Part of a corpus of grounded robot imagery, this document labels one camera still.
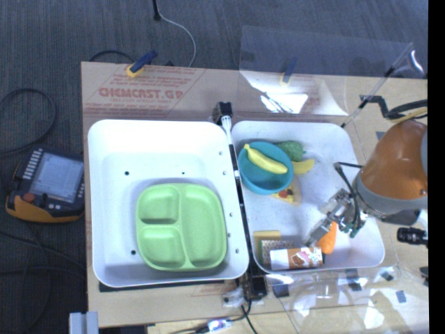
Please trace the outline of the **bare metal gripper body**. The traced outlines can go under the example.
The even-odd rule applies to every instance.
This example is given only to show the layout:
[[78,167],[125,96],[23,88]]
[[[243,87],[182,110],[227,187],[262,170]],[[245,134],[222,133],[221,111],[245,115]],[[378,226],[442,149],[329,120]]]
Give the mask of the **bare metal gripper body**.
[[366,216],[362,217],[355,194],[344,189],[337,191],[320,207],[320,211],[325,215],[321,222],[324,230],[336,223],[341,232],[357,234],[366,223]]

